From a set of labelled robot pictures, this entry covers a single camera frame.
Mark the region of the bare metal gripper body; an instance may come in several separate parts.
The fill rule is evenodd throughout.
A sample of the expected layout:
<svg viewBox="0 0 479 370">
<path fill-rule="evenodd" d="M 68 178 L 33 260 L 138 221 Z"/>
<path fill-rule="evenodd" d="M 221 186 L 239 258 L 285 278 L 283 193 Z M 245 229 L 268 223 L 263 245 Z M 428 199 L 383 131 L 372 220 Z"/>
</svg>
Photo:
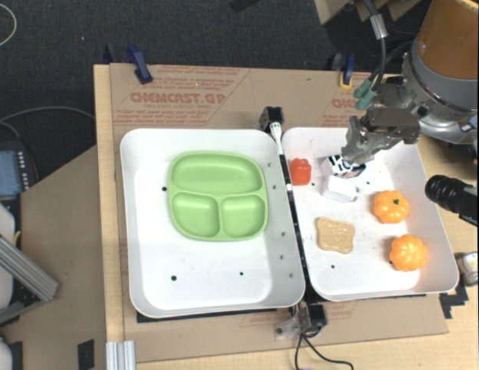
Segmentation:
<svg viewBox="0 0 479 370">
<path fill-rule="evenodd" d="M 410 112 L 411 101 L 406 80 L 402 76 L 388 77 L 361 119 L 363 144 L 414 144 L 420 124 Z"/>
</svg>

